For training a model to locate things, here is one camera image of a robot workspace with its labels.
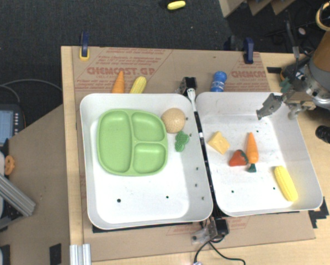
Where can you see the brown cardboard board red print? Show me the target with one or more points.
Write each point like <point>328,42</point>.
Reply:
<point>165,65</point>

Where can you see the blue bottle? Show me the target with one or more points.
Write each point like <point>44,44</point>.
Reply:
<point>218,81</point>

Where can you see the orange toy carrot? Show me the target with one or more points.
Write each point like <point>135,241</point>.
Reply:
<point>252,149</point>
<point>118,84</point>

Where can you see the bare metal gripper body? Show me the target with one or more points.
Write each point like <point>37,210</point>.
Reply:
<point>316,97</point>

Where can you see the beige round bread roll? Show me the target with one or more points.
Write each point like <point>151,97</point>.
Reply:
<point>173,120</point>

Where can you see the green divided plate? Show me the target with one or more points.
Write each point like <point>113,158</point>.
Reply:
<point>115,142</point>

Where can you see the green toy broccoli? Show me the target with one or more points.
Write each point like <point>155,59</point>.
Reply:
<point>181,142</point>

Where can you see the white plastic tray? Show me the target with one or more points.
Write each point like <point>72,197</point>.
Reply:
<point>250,195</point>
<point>143,200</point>

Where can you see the yellow oval toy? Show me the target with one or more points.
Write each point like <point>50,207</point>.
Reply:
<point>176,5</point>

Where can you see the yellow cheese wedge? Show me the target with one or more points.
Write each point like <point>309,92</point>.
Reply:
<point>218,143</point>

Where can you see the red toy strawberry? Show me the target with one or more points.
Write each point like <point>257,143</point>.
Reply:
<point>237,159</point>

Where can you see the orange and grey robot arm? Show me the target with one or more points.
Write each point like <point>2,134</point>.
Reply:
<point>323,54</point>

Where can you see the yellow toy corn cob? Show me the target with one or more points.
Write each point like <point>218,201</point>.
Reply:
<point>286,184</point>
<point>138,85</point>

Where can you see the thin black and white rod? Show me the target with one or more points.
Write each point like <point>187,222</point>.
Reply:
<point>199,126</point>

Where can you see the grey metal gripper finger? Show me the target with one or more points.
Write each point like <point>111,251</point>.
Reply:
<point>294,111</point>
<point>270,105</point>

